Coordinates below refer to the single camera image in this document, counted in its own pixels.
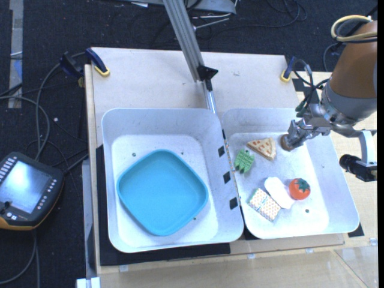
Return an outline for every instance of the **blue oval tray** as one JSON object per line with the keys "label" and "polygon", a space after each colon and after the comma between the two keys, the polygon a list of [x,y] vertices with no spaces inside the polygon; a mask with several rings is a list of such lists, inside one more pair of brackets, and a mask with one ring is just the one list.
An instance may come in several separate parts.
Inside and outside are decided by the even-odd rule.
{"label": "blue oval tray", "polygon": [[158,149],[135,162],[118,179],[119,198],[150,233],[171,235],[206,205],[208,189],[178,155]]}

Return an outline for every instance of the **tomato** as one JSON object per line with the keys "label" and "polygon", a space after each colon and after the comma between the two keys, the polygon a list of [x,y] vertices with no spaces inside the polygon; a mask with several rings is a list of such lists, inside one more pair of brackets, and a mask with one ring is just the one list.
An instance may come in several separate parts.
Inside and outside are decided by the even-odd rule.
{"label": "tomato", "polygon": [[295,178],[289,183],[289,194],[294,199],[306,199],[310,195],[310,193],[310,185],[302,178]]}

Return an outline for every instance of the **dark carpet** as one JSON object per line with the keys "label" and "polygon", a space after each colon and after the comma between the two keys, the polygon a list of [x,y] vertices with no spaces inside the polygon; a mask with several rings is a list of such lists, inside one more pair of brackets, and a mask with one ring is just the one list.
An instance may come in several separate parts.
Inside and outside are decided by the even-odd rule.
{"label": "dark carpet", "polygon": [[[241,0],[229,21],[197,30],[202,51],[284,55],[302,58],[313,71],[325,70],[323,53],[333,43],[331,25],[350,14],[368,14],[377,0]],[[191,10],[191,16],[208,12]],[[7,89],[11,40],[9,0],[0,0],[0,93]],[[216,19],[192,19],[196,26]],[[107,0],[24,0],[23,96],[37,90],[64,52],[91,46],[179,50],[164,7],[142,8]],[[338,52],[328,52],[329,70]],[[86,59],[77,58],[84,64]],[[40,161],[65,170],[86,153],[84,90],[57,71],[47,82],[41,106],[50,116],[49,143]],[[37,152],[35,108],[0,104],[0,158],[11,151]],[[42,115],[41,133],[46,122]],[[85,277],[81,166],[66,176],[60,201],[37,229],[41,287],[74,287]],[[31,232],[0,230],[0,281],[18,274],[32,253]],[[37,266],[4,287],[35,287]]]}

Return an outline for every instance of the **toy pizza slice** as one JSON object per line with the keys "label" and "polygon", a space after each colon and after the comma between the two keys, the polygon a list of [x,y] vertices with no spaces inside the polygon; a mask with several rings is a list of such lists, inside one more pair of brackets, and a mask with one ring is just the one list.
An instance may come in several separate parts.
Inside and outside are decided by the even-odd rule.
{"label": "toy pizza slice", "polygon": [[250,141],[247,146],[270,161],[276,157],[276,143],[271,137]]}

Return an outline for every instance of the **table surface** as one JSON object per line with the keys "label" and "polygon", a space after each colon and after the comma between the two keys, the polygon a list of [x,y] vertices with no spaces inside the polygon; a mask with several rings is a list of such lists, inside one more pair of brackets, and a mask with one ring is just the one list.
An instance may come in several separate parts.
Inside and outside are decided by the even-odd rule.
{"label": "table surface", "polygon": [[[182,52],[94,50],[111,71],[110,76],[104,78],[90,65],[85,67],[96,272],[102,287],[111,284],[114,287],[179,287],[185,283],[190,287],[208,284],[229,287],[231,282],[238,284],[239,281],[253,286],[268,283],[270,287],[281,287],[285,283],[284,277],[291,277],[294,272],[310,272],[311,287],[316,287],[313,281],[319,287],[326,286],[326,283],[335,287],[374,284],[377,259],[370,257],[372,249],[377,249],[372,247],[378,237],[377,182],[364,183],[349,173],[345,173],[345,177],[359,212],[364,236],[350,238],[347,234],[334,234],[256,241],[241,237],[230,244],[231,254],[228,256],[140,263],[129,265],[128,272],[120,272],[118,266],[100,266],[95,149],[102,144],[103,114],[116,107],[204,108],[206,102],[202,84],[193,82]],[[212,80],[219,118],[234,108],[293,108],[303,98],[301,92],[295,92],[292,82],[279,80],[286,67],[283,56],[205,52],[202,55],[205,65],[219,70]],[[314,73],[314,81],[329,76],[330,73]],[[356,128],[376,129],[377,114]],[[361,154],[358,139],[347,139],[336,133],[331,133],[331,138],[338,157],[345,153]],[[282,277],[274,276],[273,270],[281,270]],[[310,285],[309,278],[293,280],[296,286]]]}

